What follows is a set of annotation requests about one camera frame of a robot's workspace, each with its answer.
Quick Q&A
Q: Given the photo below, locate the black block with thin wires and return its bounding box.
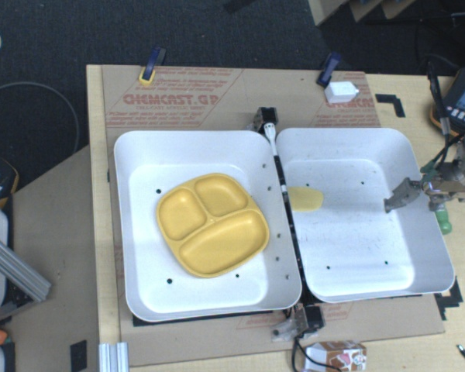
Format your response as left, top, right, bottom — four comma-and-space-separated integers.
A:
251, 106, 279, 132
272, 304, 326, 341

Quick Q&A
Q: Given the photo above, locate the pale yellow toy bread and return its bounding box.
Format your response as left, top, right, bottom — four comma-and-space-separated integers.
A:
288, 186, 326, 213

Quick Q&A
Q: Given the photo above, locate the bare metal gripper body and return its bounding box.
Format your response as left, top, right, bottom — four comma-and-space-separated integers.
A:
422, 157, 465, 205

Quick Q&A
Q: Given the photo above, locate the thin black and white rod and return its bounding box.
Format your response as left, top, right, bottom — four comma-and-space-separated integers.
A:
263, 122, 308, 306

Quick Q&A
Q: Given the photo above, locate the yellow divided plate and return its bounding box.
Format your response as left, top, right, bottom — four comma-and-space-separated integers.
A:
156, 172, 271, 279

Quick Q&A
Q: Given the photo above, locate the white plastic tray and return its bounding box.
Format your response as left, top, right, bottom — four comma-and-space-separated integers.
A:
113, 129, 303, 322
274, 127, 456, 304

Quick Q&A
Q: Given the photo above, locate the brown cardboard board red print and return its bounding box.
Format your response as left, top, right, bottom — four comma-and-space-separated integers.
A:
100, 64, 446, 367

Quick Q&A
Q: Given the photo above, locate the brown and white carton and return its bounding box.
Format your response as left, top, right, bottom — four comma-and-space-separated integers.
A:
305, 339, 368, 372

